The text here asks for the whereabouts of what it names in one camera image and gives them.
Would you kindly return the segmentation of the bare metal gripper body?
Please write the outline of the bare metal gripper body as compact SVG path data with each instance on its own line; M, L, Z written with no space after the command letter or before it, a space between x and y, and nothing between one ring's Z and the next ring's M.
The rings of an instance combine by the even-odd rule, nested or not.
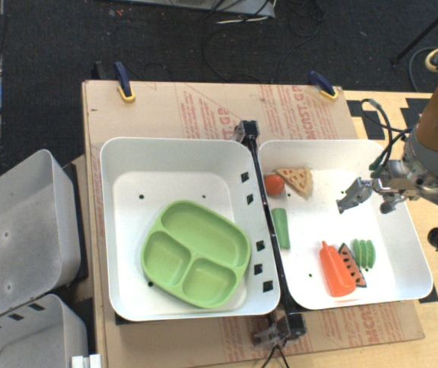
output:
M385 202L425 199L438 205L438 176L419 162L392 159L370 175L372 188Z

